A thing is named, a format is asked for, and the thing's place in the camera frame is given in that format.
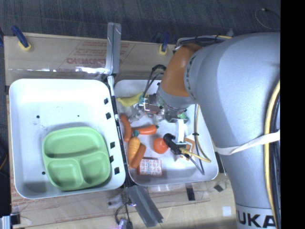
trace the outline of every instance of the green plate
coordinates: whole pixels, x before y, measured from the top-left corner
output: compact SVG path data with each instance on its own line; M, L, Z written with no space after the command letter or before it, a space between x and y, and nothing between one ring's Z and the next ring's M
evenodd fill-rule
M42 154L51 183L64 191L96 186L110 175L106 143L91 127L49 133L43 140Z

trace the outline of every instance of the white zip tie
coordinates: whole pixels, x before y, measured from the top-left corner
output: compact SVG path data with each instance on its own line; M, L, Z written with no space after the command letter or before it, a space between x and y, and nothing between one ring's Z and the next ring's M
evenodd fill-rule
M240 151L244 151L248 148L257 146L257 145L263 145L267 143L276 142L281 139L281 130L279 129L277 132L266 134L259 136L241 146L235 146L235 147L225 147L225 148L219 148L216 147L216 151L220 155L232 155Z

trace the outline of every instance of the small box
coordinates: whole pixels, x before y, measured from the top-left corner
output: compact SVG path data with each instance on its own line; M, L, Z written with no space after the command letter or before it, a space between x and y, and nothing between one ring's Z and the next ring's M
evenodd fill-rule
M161 160L142 159L137 172L138 175L160 177L162 176Z

